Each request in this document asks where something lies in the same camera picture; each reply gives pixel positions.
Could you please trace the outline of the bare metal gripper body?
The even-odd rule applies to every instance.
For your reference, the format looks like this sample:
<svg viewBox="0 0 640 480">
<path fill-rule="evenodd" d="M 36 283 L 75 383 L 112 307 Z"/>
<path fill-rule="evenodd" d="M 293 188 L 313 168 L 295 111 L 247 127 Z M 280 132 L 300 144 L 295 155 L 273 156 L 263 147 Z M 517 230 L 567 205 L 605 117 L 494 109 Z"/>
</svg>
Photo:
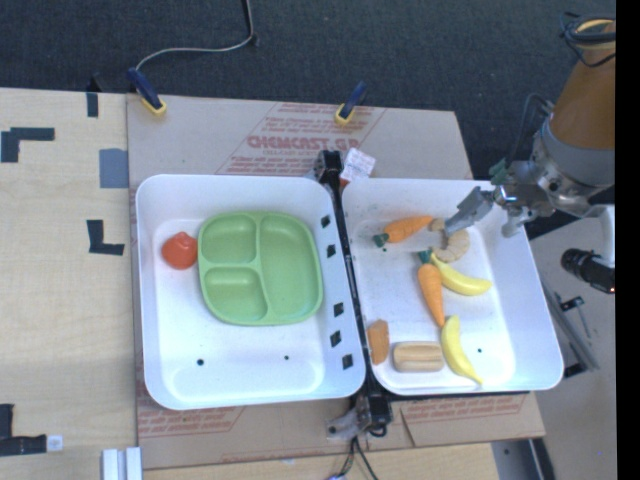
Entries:
<svg viewBox="0 0 640 480">
<path fill-rule="evenodd" d="M 493 184 L 497 201 L 509 209 L 587 217 L 594 213 L 591 198 L 601 192 L 601 150 L 537 138 L 528 159 L 493 166 Z"/>
</svg>

